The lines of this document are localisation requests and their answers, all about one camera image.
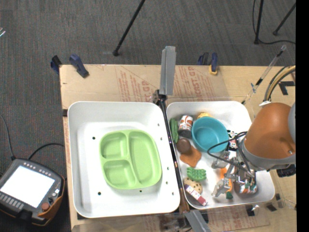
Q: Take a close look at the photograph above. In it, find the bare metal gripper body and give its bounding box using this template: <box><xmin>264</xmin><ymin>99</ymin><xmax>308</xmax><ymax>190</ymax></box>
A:
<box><xmin>224</xmin><ymin>150</ymin><xmax>257</xmax><ymax>189</ymax></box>

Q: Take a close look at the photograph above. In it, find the orange carrot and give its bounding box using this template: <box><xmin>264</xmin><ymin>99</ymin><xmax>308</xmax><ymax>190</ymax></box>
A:
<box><xmin>219</xmin><ymin>167</ymin><xmax>234</xmax><ymax>201</ymax></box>

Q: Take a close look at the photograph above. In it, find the brown orange and teal can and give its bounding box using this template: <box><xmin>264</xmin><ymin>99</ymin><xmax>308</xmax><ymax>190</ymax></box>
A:
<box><xmin>233</xmin><ymin>177</ymin><xmax>258</xmax><ymax>195</ymax></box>

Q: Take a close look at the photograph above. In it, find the green ribbed toy vegetable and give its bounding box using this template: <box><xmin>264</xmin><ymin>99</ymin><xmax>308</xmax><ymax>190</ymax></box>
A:
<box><xmin>186</xmin><ymin>166</ymin><xmax>208</xmax><ymax>182</ymax></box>

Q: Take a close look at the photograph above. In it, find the black and white carton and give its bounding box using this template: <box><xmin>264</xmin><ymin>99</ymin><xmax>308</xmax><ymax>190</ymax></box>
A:
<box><xmin>226</xmin><ymin>129</ymin><xmax>239</xmax><ymax>151</ymax></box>

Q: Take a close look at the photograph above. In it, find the white and pink carton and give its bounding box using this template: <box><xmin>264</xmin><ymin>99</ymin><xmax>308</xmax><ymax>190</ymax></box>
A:
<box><xmin>184</xmin><ymin>184</ymin><xmax>209</xmax><ymax>207</ymax></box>

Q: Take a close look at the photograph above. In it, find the orange-brown bread slice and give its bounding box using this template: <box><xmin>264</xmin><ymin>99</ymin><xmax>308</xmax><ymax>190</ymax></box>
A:
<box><xmin>179</xmin><ymin>145</ymin><xmax>202</xmax><ymax>168</ymax></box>

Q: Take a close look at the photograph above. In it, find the chocolate chip biscuit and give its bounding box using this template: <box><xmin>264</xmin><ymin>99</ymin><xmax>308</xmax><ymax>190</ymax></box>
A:
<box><xmin>183</xmin><ymin>176</ymin><xmax>203</xmax><ymax>195</ymax></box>

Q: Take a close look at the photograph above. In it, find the teal bowl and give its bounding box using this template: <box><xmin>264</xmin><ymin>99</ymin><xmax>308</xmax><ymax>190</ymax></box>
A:
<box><xmin>191</xmin><ymin>116</ymin><xmax>230</xmax><ymax>154</ymax></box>

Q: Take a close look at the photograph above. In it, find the brown round doughnut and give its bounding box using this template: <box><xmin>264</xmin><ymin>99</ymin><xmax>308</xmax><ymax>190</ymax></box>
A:
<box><xmin>176</xmin><ymin>137</ymin><xmax>192</xmax><ymax>155</ymax></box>

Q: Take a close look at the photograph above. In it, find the white and orange can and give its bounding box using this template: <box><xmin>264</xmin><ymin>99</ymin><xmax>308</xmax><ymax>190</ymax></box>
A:
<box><xmin>177</xmin><ymin>115</ymin><xmax>194</xmax><ymax>139</ymax></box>

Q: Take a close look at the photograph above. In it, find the thin black rod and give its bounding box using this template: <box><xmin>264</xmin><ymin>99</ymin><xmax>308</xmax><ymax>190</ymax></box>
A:
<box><xmin>158</xmin><ymin>100</ymin><xmax>191</xmax><ymax>214</ymax></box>

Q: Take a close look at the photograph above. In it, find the white plastic tray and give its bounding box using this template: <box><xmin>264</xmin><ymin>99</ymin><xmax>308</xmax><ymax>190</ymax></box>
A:
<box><xmin>166</xmin><ymin>101</ymin><xmax>276</xmax><ymax>210</ymax></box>
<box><xmin>67</xmin><ymin>101</ymin><xmax>181</xmax><ymax>219</ymax></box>

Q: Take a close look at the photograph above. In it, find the green pea pod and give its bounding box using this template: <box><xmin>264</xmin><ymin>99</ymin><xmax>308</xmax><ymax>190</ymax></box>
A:
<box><xmin>169</xmin><ymin>117</ymin><xmax>180</xmax><ymax>144</ymax></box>

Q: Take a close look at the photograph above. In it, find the green divided plate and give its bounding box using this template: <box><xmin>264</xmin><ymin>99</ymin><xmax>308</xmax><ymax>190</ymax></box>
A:
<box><xmin>98</xmin><ymin>129</ymin><xmax>163</xmax><ymax>190</ymax></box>

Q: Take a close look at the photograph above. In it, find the brown cardboard board red print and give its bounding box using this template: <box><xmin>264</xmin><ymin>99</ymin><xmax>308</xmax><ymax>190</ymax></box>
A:
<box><xmin>59</xmin><ymin>64</ymin><xmax>296</xmax><ymax>232</ymax></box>

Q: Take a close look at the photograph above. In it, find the black cylinder on white bracket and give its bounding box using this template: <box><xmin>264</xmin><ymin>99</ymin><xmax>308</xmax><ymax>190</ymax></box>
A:
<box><xmin>276</xmin><ymin>164</ymin><xmax>296</xmax><ymax>178</ymax></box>

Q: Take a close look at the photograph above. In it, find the black block with thin wires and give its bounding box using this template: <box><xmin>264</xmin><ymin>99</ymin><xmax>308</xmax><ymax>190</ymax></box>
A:
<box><xmin>152</xmin><ymin>89</ymin><xmax>168</xmax><ymax>103</ymax></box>

